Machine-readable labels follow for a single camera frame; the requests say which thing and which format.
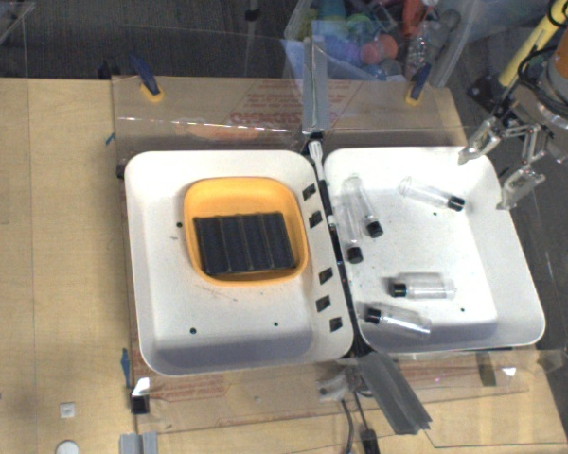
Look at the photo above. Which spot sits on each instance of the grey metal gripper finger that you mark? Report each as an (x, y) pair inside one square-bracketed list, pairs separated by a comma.
[(520, 182), (482, 140)]

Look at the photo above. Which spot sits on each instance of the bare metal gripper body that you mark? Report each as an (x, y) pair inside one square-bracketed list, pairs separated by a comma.
[(557, 120)]

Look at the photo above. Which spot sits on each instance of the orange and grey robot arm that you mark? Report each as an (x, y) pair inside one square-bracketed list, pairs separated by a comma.
[(567, 55)]

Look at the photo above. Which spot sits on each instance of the clear plastic bottle black cap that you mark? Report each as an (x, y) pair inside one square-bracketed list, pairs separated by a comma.
[(360, 197), (428, 195), (349, 227), (426, 289), (400, 320)]

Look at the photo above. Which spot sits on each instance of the white plastic tray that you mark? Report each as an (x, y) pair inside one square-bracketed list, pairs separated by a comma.
[(170, 301), (445, 253)]

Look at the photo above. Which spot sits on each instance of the clear storage bin with toys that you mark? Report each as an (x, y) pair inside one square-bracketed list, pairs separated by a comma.
[(374, 26)]

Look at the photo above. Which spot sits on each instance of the yellow plastic bowl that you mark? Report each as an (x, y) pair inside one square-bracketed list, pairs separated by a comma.
[(236, 197)]

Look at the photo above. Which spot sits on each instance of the black ribbed rack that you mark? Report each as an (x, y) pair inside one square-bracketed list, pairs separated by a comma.
[(243, 244)]

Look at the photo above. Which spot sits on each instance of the brown cardboard board red print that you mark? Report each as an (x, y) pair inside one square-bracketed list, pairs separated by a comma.
[(208, 107)]

